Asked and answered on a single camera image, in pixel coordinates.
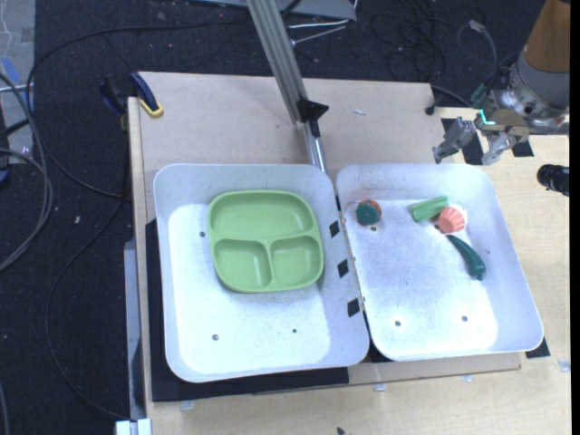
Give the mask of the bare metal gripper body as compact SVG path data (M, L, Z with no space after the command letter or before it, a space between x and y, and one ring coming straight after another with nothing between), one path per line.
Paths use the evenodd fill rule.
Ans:
M478 88L474 108L478 111L475 126L489 137L504 133L526 141L530 135L569 135L568 109L526 89Z

